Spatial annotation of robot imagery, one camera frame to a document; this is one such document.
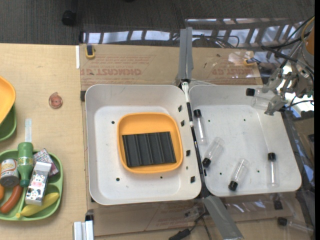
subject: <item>sausage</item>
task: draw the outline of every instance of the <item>sausage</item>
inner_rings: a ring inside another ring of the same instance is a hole
[[[17,204],[17,202],[19,201],[22,191],[23,191],[23,187],[20,186],[20,184],[16,185],[13,190],[12,190],[12,194],[9,197],[9,199],[5,202],[5,204],[1,207],[0,211],[3,214],[7,214],[8,212],[11,211],[11,209]]]
[[[0,184],[0,200],[4,197],[4,195],[5,195],[5,188]]]

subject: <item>green plate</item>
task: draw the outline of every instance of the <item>green plate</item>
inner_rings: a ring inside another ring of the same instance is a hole
[[[14,134],[17,128],[17,117],[16,108],[13,104],[9,113],[6,115],[5,119],[0,124],[0,142],[8,139],[12,134]]]
[[[9,212],[9,213],[1,213],[0,212],[0,220],[5,220],[5,221],[36,221],[36,220],[41,220],[44,218],[49,217],[52,215],[59,207],[60,201],[61,201],[61,196],[62,196],[62,187],[63,187],[63,168],[61,161],[52,153],[49,152],[49,155],[51,156],[51,159],[53,160],[55,166],[59,170],[58,174],[49,177],[48,179],[48,185],[45,190],[45,194],[49,193],[54,193],[58,192],[59,193],[59,198],[55,203],[50,205],[49,207],[35,213],[34,215],[24,217],[21,216],[20,218],[16,217],[16,213],[20,213],[22,209],[25,207],[25,196],[26,196],[26,191],[27,188],[25,187],[23,189],[22,195],[20,197],[19,202],[15,205],[15,207]],[[12,150],[7,150],[2,153],[0,153],[0,163],[3,162],[3,160],[6,159],[18,159],[18,150],[17,149],[12,149]],[[0,200],[0,206],[2,206],[11,196],[12,193],[12,188],[6,188],[4,190],[4,197],[2,200]]]

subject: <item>test tube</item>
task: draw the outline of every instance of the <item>test tube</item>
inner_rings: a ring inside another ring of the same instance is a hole
[[[196,140],[199,144],[207,144],[207,132],[201,110],[196,109],[193,111],[193,114],[195,117],[194,124],[196,126]]]
[[[274,96],[276,96],[271,90],[268,90],[266,92],[262,91],[263,89],[258,87],[258,88],[247,88],[245,91],[245,95],[247,96],[255,96],[255,97],[261,97],[267,100],[272,100]]]
[[[211,162],[215,162],[223,152],[224,146],[225,142],[220,137],[216,137],[213,141],[211,141],[204,153],[204,159],[202,161],[203,167],[207,168]]]
[[[240,158],[236,167],[234,168],[234,171],[231,176],[231,181],[229,184],[229,189],[231,191],[236,191],[239,184],[241,184],[246,177],[248,171],[249,171],[249,162],[244,159]]]
[[[267,167],[267,186],[275,188],[279,186],[279,170],[276,154],[273,152],[268,153],[268,167]]]
[[[252,97],[251,107],[258,110],[267,110],[270,100],[262,97]]]
[[[284,217],[279,217],[277,219],[277,223],[279,226],[283,227],[289,227],[295,230],[299,230],[305,233],[308,233],[308,235],[311,237],[314,233],[314,227],[308,223],[299,221],[297,219],[293,218],[284,218]]]

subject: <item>orange bowl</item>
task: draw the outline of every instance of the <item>orange bowl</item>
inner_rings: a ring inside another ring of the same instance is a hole
[[[0,76],[0,125],[5,120],[16,100],[15,88]]]
[[[170,132],[175,162],[128,167],[123,135]],[[117,124],[117,145],[120,160],[125,169],[137,174],[152,174],[172,171],[183,160],[183,147],[176,121],[166,113],[141,112],[123,116]]]

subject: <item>cardboard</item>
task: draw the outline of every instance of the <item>cardboard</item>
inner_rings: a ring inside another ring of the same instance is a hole
[[[87,58],[79,47],[81,90],[97,84],[171,85],[179,68],[179,47],[97,44]],[[252,51],[231,48],[192,48],[192,79],[217,85],[262,85],[257,64],[246,66]]]

